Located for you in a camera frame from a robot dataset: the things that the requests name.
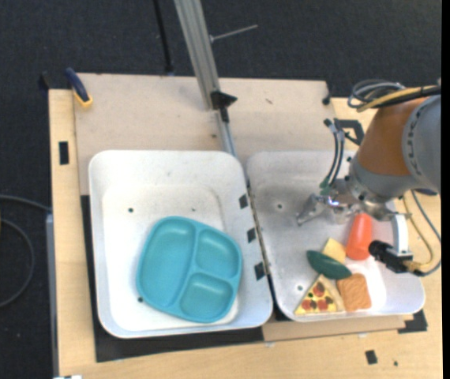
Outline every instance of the pizza slice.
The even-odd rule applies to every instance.
[[[320,274],[295,309],[296,316],[344,311],[343,300],[332,282]]]

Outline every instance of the black floor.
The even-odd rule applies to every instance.
[[[415,86],[441,76],[442,0],[202,0],[221,77],[325,80],[335,96],[368,78]],[[193,75],[172,0],[160,0],[175,73]],[[152,0],[0,0],[0,194],[50,205],[47,101],[64,69],[162,74]],[[52,377],[45,213],[12,201],[1,213],[36,248],[27,290],[0,309],[0,378]],[[8,227],[0,240],[0,301],[28,272]]]

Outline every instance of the orange toy carrot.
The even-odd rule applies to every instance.
[[[373,241],[373,220],[366,213],[358,213],[351,225],[346,244],[346,255],[352,260],[365,260]]]

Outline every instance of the table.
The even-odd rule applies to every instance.
[[[93,84],[96,77],[82,76],[85,85]],[[121,85],[128,85],[130,90],[139,88],[140,96],[151,105],[164,105],[167,102],[167,89],[177,99],[182,94],[187,105],[200,105],[197,82],[192,77],[128,76],[124,79],[115,75],[103,75],[101,80],[107,83],[118,81]],[[311,106],[312,103],[320,108],[321,100],[326,94],[324,82],[258,79],[222,79],[220,82],[224,92],[237,94],[239,97],[238,102],[230,109],[232,131],[238,135],[236,142],[239,151],[241,147],[257,150],[253,141],[248,142],[245,136],[251,133],[252,139],[256,138],[254,142],[258,143],[258,137],[268,129],[268,125],[264,125],[263,131],[244,127],[247,124],[241,124],[239,120],[247,120],[251,114],[242,113],[242,107],[237,107],[236,110],[235,106],[240,103],[245,103],[245,107],[254,105],[255,111],[263,111],[267,116],[274,117],[273,126],[282,129],[283,118],[301,112],[302,107]],[[110,93],[94,91],[98,93],[94,99]],[[283,106],[279,105],[280,97]],[[51,282],[54,283],[52,302],[56,377],[442,377],[441,270],[423,279],[426,304],[422,316],[428,323],[426,331],[399,332],[399,329],[410,324],[413,316],[375,317],[369,320],[362,318],[352,325],[349,322],[320,325],[269,321],[262,328],[265,341],[259,343],[97,362],[80,204],[80,193],[86,188],[80,187],[83,178],[79,176],[78,161],[84,155],[77,147],[74,112],[80,109],[76,109],[76,105],[70,90],[49,91],[54,210],[54,244],[49,254]],[[281,111],[280,108],[286,114],[276,118],[276,112]],[[324,112],[323,116],[326,117],[335,115],[337,118],[356,118],[364,127],[373,116],[373,111],[352,114],[346,106],[346,100],[340,98],[332,99],[325,106]],[[317,145],[321,137],[315,131],[307,131],[303,127],[291,129],[293,139],[289,146],[299,148],[305,144]],[[421,199],[426,212],[441,231],[440,198]],[[423,234],[430,237],[429,228],[423,224],[421,216],[416,217]],[[409,229],[415,255],[427,257],[420,245],[418,233],[411,224]]]

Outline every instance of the white tray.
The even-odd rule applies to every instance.
[[[241,164],[225,152],[105,151],[88,168],[99,319],[113,336],[140,338],[258,327],[272,313],[267,278]],[[241,247],[242,279],[231,311],[212,324],[195,323],[138,301],[142,246],[155,222],[183,216],[220,229]]]
[[[348,152],[344,159],[353,154]],[[346,265],[352,272],[361,272],[366,277],[372,302],[370,309],[307,316],[294,314],[305,292],[317,278],[317,272],[310,267],[306,258],[306,251],[321,251],[329,238],[346,245],[351,229],[352,220],[338,224],[330,212],[301,226],[296,221],[296,215],[309,195],[319,192],[318,185],[328,173],[332,157],[333,152],[327,151],[261,152],[248,160],[246,170],[261,226],[276,304],[294,321],[411,314],[419,311],[425,301],[421,280],[409,273],[395,274],[369,256],[365,261],[347,259]],[[339,175],[341,178],[347,173],[347,168],[347,163],[343,163]],[[374,220],[373,238],[392,243],[392,225]]]

